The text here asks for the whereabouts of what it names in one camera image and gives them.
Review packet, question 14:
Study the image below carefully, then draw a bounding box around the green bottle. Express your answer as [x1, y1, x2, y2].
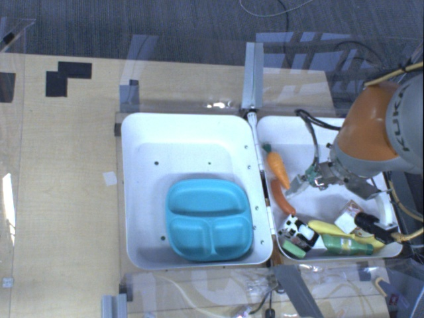
[321, 233, 374, 256]

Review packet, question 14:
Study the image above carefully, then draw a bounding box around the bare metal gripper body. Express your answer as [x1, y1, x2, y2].
[308, 160, 350, 191]

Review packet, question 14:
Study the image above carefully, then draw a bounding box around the orange carrot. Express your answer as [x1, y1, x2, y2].
[262, 143, 292, 191]

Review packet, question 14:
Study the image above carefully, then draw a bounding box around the blue divided plate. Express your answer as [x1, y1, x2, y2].
[165, 178, 254, 262]

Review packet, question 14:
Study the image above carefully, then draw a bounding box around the green rectangular block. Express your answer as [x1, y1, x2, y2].
[281, 239, 307, 260]

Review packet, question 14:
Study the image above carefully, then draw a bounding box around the white and brown carton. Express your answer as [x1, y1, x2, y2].
[334, 199, 364, 234]

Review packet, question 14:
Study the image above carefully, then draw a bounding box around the thin black and white rod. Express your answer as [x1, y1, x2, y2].
[246, 109, 276, 237]

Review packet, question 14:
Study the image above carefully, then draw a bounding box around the white plastic tray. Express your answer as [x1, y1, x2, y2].
[121, 112, 274, 271]
[256, 115, 404, 261]

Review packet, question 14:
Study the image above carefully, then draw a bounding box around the yellow banana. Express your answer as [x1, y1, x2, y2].
[307, 219, 385, 253]

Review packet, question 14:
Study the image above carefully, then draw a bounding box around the orange sausage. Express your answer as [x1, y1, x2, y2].
[270, 178, 297, 216]

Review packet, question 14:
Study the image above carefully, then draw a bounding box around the black and white carton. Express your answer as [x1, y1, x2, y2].
[277, 213, 321, 253]

